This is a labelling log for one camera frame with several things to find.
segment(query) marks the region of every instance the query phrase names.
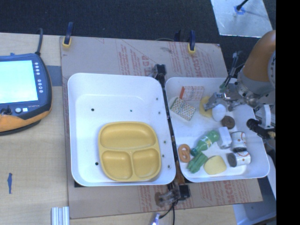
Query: cardboard sheet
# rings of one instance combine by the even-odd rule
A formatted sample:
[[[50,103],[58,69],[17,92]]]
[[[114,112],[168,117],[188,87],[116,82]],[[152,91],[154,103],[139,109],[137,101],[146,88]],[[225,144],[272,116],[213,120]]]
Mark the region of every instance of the cardboard sheet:
[[[82,187],[71,174],[67,82],[79,72],[116,75],[149,75],[155,64],[165,64],[166,80],[171,77],[227,77],[221,48],[217,44],[129,39],[73,37],[69,48],[61,45],[62,87],[65,119],[67,186],[70,218],[88,218],[129,213],[165,211],[155,195],[167,186]],[[257,179],[189,183],[191,197],[175,209],[220,206],[262,201]]]

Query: white tray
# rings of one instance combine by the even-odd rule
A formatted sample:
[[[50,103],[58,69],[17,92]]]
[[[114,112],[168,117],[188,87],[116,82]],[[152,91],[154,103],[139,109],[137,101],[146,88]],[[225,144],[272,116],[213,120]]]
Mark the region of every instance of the white tray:
[[[211,96],[214,92],[219,92],[219,86],[224,82],[225,78],[185,78],[173,77],[167,80],[165,89],[168,97],[169,107],[172,105],[176,97],[179,96],[182,86],[203,86],[204,96]],[[213,118],[207,118],[199,113],[199,101],[187,101],[188,104],[194,106],[196,111],[190,121],[185,120],[170,110],[172,127],[177,148],[183,144],[188,144],[191,148],[196,146],[196,142],[206,132],[222,127],[221,122],[214,121]],[[251,155],[251,163],[237,167],[230,167],[226,154],[231,153],[231,148],[222,150],[215,142],[212,146],[203,151],[207,157],[220,155],[227,165],[227,170],[216,175],[208,175],[203,166],[196,173],[191,173],[187,169],[187,163],[180,162],[182,174],[191,182],[209,182],[234,179],[250,179],[265,177],[269,173],[270,164],[265,151],[265,147],[261,137],[251,131],[246,122],[248,119],[255,119],[253,109],[248,105],[239,105],[232,112],[226,112],[235,119],[235,127],[229,132],[243,131],[246,134],[247,150]]]
[[[71,170],[83,186],[164,185],[176,173],[170,130],[160,83],[151,77],[77,73],[68,84]],[[161,169],[151,180],[120,182],[102,170],[98,133],[110,122],[139,121],[157,134]]]

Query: touchscreen display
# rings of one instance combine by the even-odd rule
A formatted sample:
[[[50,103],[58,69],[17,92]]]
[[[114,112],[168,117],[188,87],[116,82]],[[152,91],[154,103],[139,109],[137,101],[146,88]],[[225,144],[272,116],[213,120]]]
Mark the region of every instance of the touchscreen display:
[[[31,60],[0,61],[0,104],[37,100]]]

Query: yellow plate compartment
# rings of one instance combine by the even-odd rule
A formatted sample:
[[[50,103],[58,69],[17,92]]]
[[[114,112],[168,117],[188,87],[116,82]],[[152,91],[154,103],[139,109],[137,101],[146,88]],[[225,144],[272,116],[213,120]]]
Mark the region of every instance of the yellow plate compartment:
[[[112,180],[148,180],[160,171],[158,139],[146,123],[105,124],[98,134],[98,148],[102,169]]]

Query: clamp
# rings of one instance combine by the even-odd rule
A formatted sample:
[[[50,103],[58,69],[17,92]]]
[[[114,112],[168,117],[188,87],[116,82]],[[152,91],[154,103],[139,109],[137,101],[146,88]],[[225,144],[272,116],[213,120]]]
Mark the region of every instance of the clamp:
[[[196,52],[195,43],[196,43],[195,31],[191,30],[189,33],[189,39],[187,45],[187,50],[189,54],[193,54]]]
[[[62,40],[62,45],[64,47],[70,47],[71,46],[71,42],[72,42],[71,35],[73,33],[73,29],[74,29],[74,23],[69,22],[69,24],[67,26],[67,34],[64,36],[64,39]]]

